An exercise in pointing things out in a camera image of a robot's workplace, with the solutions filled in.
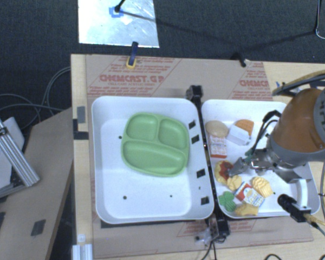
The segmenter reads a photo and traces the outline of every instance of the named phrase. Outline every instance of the black fabric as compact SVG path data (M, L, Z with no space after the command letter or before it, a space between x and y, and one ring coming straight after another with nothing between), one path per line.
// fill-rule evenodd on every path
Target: black fabric
M325 40L313 32L318 0L153 1L160 48L141 48L138 55L230 59L237 53L254 61L325 63ZM130 47L79 44L77 10L77 0L0 0L0 94L41 103L72 53L130 54ZM325 0L319 29L325 36ZM70 96L63 76L51 105L67 108ZM0 100L0 107L12 102ZM33 113L1 115L29 120Z

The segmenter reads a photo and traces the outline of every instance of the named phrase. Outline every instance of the cardboard sheet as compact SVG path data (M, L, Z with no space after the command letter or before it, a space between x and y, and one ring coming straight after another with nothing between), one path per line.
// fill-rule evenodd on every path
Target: cardboard sheet
M206 229L203 220L111 226L95 210L94 153L91 105L103 95L183 98L190 85L202 85L208 99L272 100L262 62L138 57L127 69L125 56L87 55L87 98L92 184L94 258L160 254L204 249L195 236ZM230 222L231 235L217 248L312 241L307 224L290 217Z

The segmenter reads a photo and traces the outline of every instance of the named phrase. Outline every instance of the green plate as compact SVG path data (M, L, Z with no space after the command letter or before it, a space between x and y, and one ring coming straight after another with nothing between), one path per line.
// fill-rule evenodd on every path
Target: green plate
M176 176L188 162L188 130L178 120L137 113L126 123L121 156L134 170L155 176Z

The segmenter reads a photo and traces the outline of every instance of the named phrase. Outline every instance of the white tray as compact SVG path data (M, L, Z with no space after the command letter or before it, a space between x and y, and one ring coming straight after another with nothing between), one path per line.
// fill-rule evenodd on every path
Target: white tray
M138 112L181 121L192 144L187 167L176 177L157 177L127 167L121 139L127 120ZM103 96L92 105L95 203L110 224L205 219L214 209L197 109L186 99ZM189 129L189 123L195 126ZM197 172L204 170L204 175Z
M267 112L278 110L283 112L285 104L281 102L270 102L270 101L239 101L239 100L208 100L202 106L202 115L204 123L206 124L211 120L219 120L225 123L228 128L240 119L249 119L254 122L254 128L252 132L251 142L246 146L236 145L233 142L226 141L227 146L227 158L211 158L211 165L214 169L216 163L220 160L227 160L231 163L235 163L239 157L244 158L244 153L253 146L258 131L262 124L262 119ZM268 133L270 133L275 126L272 123L268 127ZM263 137L257 148L264 148L266 146L267 138ZM300 169L300 171L307 177L313 179L309 165ZM246 172L241 174L242 181L250 182L250 180L258 176L254 170L247 169ZM306 181L300 180L295 184L287 184L278 175L272 171L266 172L262 177L266 178L272 187L275 194L269 196L265 199L264 203L259 208L258 216L245 216L239 217L234 212L229 212L224 206L219 205L221 210L231 218L256 218L256 217L275 217L275 216L288 216L289 214L285 212L277 203L277 198L285 193L297 200L298 203L307 204L311 208L311 212L315 213L319 210L320 200L318 196L318 191L314 180ZM229 188L218 181L214 177L217 195L222 195L225 191L230 191ZM234 199L237 205L241 205L242 202L237 198Z

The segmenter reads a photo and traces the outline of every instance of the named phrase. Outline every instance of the silver sheet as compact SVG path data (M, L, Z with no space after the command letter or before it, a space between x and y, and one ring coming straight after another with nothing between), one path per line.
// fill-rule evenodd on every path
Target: silver sheet
M159 47L153 0L78 0L79 42L140 47Z

